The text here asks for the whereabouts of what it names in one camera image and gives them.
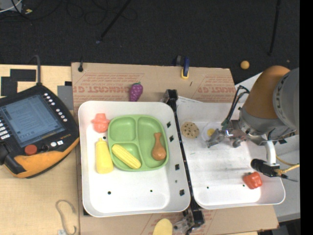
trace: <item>white tray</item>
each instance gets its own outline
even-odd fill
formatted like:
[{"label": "white tray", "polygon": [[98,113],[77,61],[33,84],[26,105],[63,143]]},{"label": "white tray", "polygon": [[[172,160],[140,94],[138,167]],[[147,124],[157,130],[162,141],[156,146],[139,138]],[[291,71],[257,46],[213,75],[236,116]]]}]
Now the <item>white tray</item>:
[{"label": "white tray", "polygon": [[[168,163],[151,171],[96,171],[95,143],[104,134],[91,122],[97,113],[107,119],[143,114],[157,118],[163,125],[169,147]],[[190,204],[190,192],[180,151],[174,112],[161,102],[87,101],[78,110],[82,163],[83,205],[92,216],[118,216],[157,212],[180,212]]]},{"label": "white tray", "polygon": [[[190,121],[200,131],[196,139],[182,135],[196,202],[209,210],[282,203],[285,189],[281,178],[271,178],[260,173],[263,185],[256,189],[245,186],[242,180],[245,173],[255,171],[250,166],[252,159],[267,160],[264,146],[245,141],[234,148],[231,141],[225,138],[221,143],[207,148],[201,135],[203,130],[206,132],[208,128],[220,129],[230,106],[230,103],[186,102],[177,108],[179,126]],[[238,119],[239,106],[242,104],[237,104],[232,119]]]}]

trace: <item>cardboard box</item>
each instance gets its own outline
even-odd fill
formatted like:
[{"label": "cardboard box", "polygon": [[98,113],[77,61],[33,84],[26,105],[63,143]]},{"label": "cardboard box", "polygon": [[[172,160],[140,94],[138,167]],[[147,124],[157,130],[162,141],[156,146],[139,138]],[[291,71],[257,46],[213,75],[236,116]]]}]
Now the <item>cardboard box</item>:
[{"label": "cardboard box", "polygon": [[[219,103],[231,103],[236,92],[229,69],[190,67],[189,78],[184,80],[180,76],[182,67],[84,63],[83,71],[79,72],[79,65],[80,63],[71,65],[76,118],[79,106],[85,101],[128,101],[129,88],[138,81],[144,87],[139,101],[146,102],[161,101],[167,89],[177,90],[179,96],[197,101]],[[80,155],[77,152],[77,164],[79,163]],[[105,218],[84,215],[81,168],[77,169],[80,229],[83,235],[152,235],[160,219],[168,218],[176,223],[183,218],[181,212]],[[205,223],[192,234],[221,235],[270,230],[279,226],[271,205],[203,210],[203,215]]]}]

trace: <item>white cable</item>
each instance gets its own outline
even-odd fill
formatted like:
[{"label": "white cable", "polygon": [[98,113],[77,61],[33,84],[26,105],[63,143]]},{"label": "white cable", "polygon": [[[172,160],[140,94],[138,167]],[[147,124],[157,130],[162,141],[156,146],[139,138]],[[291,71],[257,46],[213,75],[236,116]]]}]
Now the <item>white cable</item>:
[{"label": "white cable", "polygon": [[[19,4],[21,3],[21,1],[23,1],[23,0],[19,0],[19,1],[15,4],[15,6],[19,5]],[[13,9],[13,8],[14,8],[14,6],[12,6],[12,7],[10,7],[10,8],[7,8],[7,9],[4,9],[4,10],[0,10],[0,13],[1,13],[1,12],[4,12],[4,11],[8,11],[8,10]]]}]

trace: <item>touch screen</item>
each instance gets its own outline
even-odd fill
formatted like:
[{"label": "touch screen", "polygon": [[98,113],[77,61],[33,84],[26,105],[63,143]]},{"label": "touch screen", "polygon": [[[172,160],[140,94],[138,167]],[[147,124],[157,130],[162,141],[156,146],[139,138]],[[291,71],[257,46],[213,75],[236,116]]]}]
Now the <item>touch screen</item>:
[{"label": "touch screen", "polygon": [[2,106],[0,113],[20,147],[65,130],[38,94]]}]

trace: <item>emergency stop button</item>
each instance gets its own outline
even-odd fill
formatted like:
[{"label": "emergency stop button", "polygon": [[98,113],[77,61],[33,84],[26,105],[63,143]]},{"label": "emergency stop button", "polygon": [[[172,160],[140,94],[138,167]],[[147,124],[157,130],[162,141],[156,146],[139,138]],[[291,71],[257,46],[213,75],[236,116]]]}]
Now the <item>emergency stop button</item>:
[{"label": "emergency stop button", "polygon": [[29,144],[24,149],[26,155],[31,156],[37,153],[37,146],[34,144]]}]

